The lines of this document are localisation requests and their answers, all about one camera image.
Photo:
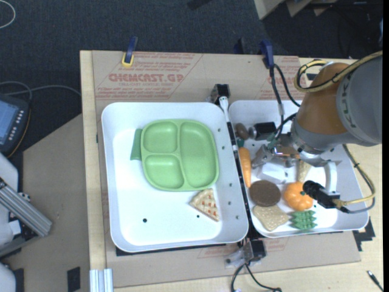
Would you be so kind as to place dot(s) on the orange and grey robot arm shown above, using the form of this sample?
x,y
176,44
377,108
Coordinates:
x,y
340,108

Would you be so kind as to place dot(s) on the beige cracker wedge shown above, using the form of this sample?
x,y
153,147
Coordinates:
x,y
302,170

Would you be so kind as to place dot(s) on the brown round biscuit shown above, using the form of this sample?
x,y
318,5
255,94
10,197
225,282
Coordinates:
x,y
265,193

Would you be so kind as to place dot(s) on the beige bread slice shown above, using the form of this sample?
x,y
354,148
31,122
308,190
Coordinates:
x,y
270,217

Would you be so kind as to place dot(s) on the black cylinder on white bracket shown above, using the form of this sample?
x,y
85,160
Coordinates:
x,y
319,193

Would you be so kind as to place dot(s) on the green divided plate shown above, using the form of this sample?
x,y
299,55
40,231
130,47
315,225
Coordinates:
x,y
182,154

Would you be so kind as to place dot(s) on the white carton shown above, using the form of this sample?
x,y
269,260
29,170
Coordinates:
x,y
272,173

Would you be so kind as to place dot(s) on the beige and red pizza slice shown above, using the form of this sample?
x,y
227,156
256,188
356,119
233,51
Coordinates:
x,y
207,204

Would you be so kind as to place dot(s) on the orange carrot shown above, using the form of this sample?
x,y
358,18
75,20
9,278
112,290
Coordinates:
x,y
245,166

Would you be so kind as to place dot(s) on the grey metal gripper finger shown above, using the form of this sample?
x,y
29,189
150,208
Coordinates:
x,y
265,150
257,160

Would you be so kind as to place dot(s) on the brown cardboard board red print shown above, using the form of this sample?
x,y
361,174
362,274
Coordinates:
x,y
170,78

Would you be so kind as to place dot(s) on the thin black and white rod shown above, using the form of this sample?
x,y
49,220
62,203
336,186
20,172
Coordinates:
x,y
236,160

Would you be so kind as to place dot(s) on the white plastic tray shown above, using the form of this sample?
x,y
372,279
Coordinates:
x,y
340,221
170,224

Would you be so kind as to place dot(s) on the orange pumpkin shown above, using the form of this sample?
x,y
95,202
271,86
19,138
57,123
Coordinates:
x,y
296,197

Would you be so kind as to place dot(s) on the brown mushroom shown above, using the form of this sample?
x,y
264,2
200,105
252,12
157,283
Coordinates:
x,y
242,130

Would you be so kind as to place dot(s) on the black and silver cylinder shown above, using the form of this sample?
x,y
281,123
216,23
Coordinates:
x,y
263,130

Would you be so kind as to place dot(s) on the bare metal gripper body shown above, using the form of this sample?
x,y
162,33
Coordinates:
x,y
287,152

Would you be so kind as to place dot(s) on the green pea pods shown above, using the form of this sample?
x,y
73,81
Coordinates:
x,y
303,219

